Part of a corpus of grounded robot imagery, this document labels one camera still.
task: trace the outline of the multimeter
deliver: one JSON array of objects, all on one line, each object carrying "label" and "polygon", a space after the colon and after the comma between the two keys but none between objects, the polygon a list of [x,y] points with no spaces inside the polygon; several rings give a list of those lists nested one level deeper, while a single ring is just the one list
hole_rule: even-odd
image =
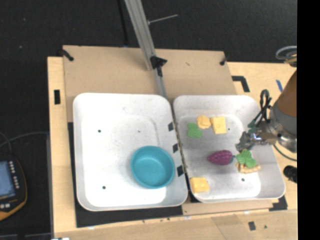
[{"label": "multimeter", "polygon": [[0,221],[14,214],[27,201],[27,184],[19,161],[0,158]]}]

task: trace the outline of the blue bowl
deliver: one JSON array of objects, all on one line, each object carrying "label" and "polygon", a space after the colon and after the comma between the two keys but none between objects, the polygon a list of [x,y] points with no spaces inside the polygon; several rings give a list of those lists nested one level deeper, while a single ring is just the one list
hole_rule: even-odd
[{"label": "blue bowl", "polygon": [[157,146],[143,146],[131,158],[131,172],[142,186],[158,189],[171,183],[175,176],[172,157]]}]

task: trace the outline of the black clamp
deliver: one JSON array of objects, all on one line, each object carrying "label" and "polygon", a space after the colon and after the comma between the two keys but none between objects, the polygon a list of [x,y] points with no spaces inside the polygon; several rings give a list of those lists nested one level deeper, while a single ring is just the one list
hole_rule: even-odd
[{"label": "black clamp", "polygon": [[159,77],[162,77],[162,70],[161,70],[161,67],[167,63],[167,60],[164,59],[164,58],[159,58],[159,57],[156,57],[156,56],[152,56],[150,58],[150,61],[151,61],[151,65],[152,65],[152,68],[158,73],[158,76]]}]

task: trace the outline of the white tray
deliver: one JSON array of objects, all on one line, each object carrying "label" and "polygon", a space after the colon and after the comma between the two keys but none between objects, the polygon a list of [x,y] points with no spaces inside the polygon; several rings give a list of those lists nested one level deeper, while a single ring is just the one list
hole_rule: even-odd
[{"label": "white tray", "polygon": [[[257,145],[251,150],[261,166],[259,172],[239,173],[236,159],[229,165],[207,161],[210,154],[219,150],[229,150],[234,156],[239,153],[235,145],[260,111],[254,99],[245,95],[186,95],[174,100],[173,110],[188,178],[205,177],[209,183],[209,192],[193,193],[196,199],[214,203],[276,199],[284,194],[285,183],[270,145]],[[210,127],[202,129],[201,138],[188,137],[188,124],[197,123],[201,115],[225,117],[227,133],[215,134]]]},{"label": "white tray", "polygon": [[73,102],[76,191],[90,211],[179,206],[188,196],[186,177],[149,189],[134,179],[130,161],[143,146],[157,146],[181,167],[172,109],[159,95],[82,93]]}]

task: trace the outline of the device screen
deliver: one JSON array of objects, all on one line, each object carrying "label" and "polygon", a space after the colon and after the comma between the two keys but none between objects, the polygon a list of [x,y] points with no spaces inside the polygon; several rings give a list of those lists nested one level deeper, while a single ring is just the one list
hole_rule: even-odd
[{"label": "device screen", "polygon": [[0,162],[0,200],[16,195],[15,186],[13,184],[9,165],[7,161]]}]

